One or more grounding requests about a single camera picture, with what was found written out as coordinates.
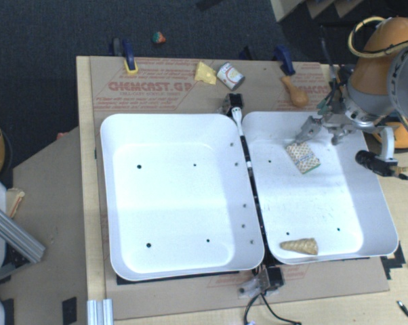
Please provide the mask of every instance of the cardboard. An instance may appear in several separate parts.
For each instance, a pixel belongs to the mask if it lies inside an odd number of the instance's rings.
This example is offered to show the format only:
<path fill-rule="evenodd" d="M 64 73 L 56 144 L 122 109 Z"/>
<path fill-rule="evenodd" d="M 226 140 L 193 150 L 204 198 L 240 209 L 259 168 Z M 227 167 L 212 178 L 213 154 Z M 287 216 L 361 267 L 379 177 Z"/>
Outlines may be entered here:
<path fill-rule="evenodd" d="M 119 112 L 216 112 L 230 91 L 220 81 L 216 85 L 195 81 L 199 61 L 213 69 L 225 63 L 225 60 L 136 58 L 139 72 L 130 76 L 121 58 L 90 57 L 106 296 L 113 300 L 116 320 L 243 307 L 248 301 L 239 297 L 238 289 L 252 277 L 251 272 L 118 284 L 110 264 L 100 125 L 106 117 Z M 300 110 L 291 104 L 289 93 L 280 81 L 284 74 L 279 62 L 230 62 L 246 78 L 236 90 L 243 94 L 244 115 L 258 110 Z M 313 111 L 330 90 L 321 65 L 294 63 L 293 66 L 296 74 L 291 78 L 292 83 L 306 90 L 310 99 L 301 110 Z M 281 267 L 286 285 L 269 297 L 270 302 L 389 289 L 380 258 Z"/>

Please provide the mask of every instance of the black wire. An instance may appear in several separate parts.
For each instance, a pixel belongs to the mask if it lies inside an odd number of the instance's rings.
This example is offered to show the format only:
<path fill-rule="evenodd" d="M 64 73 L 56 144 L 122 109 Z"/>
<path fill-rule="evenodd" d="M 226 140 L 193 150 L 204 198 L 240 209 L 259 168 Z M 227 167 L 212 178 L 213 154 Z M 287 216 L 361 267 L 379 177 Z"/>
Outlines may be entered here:
<path fill-rule="evenodd" d="M 282 318 L 282 317 L 278 316 L 278 315 L 273 311 L 273 309 L 270 307 L 270 305 L 268 304 L 266 298 L 264 297 L 264 294 L 258 294 L 258 295 L 254 296 L 252 299 L 249 300 L 249 302 L 248 302 L 248 304 L 247 304 L 247 306 L 246 306 L 246 308 L 245 308 L 245 313 L 243 314 L 243 324 L 244 324 L 244 325 L 248 325 L 249 322 L 247 321 L 247 314 L 249 313 L 249 310 L 251 309 L 251 306 L 255 303 L 255 301 L 257 300 L 257 298 L 260 297 L 260 296 L 261 296 L 261 298 L 263 299 L 264 304 L 267 306 L 268 310 L 271 312 L 271 314 L 272 314 L 276 319 L 279 319 L 279 320 L 281 320 L 281 321 L 283 321 L 283 322 L 288 322 L 288 323 L 293 324 L 293 325 L 302 325 L 301 322 L 296 322 L 296 321 L 293 321 L 293 320 L 288 320 L 288 319 L 285 319 L 285 318 Z"/>

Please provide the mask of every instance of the black floor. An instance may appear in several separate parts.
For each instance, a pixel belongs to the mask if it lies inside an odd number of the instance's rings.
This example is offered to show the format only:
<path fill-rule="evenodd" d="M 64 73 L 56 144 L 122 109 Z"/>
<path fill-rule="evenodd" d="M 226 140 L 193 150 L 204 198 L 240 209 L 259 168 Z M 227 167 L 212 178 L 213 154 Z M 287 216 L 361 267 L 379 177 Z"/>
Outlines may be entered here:
<path fill-rule="evenodd" d="M 294 61 L 325 62 L 326 25 L 333 62 L 348 64 L 348 33 L 372 15 L 408 17 L 408 0 L 365 0 L 344 18 L 331 6 L 315 20 L 302 4 L 280 23 L 270 0 L 0 0 L 0 125 L 13 166 L 78 125 L 75 57 L 108 55 L 113 37 L 131 39 L 136 56 L 237 59 L 248 45 L 270 60 L 284 44 Z"/>

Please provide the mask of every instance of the tin can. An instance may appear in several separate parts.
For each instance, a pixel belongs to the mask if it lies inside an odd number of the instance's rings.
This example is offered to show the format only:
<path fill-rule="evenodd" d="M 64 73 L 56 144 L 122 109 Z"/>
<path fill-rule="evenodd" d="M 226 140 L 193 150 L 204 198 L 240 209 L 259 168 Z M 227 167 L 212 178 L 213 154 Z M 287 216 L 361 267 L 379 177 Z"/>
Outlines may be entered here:
<path fill-rule="evenodd" d="M 230 62 L 223 64 L 216 75 L 231 90 L 237 89 L 245 77 Z"/>

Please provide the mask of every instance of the white can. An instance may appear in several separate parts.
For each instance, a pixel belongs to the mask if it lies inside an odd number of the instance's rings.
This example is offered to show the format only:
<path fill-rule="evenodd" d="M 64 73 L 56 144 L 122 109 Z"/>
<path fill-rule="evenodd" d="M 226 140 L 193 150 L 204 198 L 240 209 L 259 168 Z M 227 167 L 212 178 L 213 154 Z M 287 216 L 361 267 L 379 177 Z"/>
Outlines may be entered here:
<path fill-rule="evenodd" d="M 220 67 L 217 76 L 231 90 L 237 89 L 245 80 L 245 77 L 230 62 Z"/>

